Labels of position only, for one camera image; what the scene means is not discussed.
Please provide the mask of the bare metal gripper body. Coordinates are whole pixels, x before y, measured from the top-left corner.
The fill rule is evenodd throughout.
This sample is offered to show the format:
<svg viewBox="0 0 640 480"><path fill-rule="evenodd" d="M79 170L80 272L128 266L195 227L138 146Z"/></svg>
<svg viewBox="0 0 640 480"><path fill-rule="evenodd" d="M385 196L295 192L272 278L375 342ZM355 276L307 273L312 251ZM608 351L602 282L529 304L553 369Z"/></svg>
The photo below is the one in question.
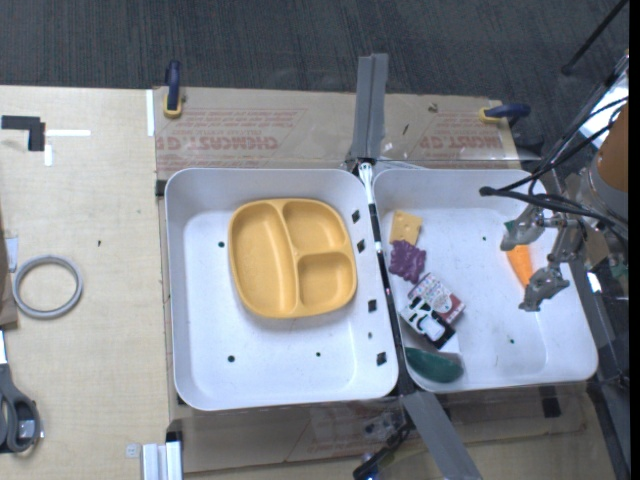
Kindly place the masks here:
<svg viewBox="0 0 640 480"><path fill-rule="evenodd" d="M547 254L547 267L559 268L561 264L579 263L583 268L595 268L608 258L605 236L582 208L560 202L550 202L551 212L546 227L557 230L552 248Z"/></svg>

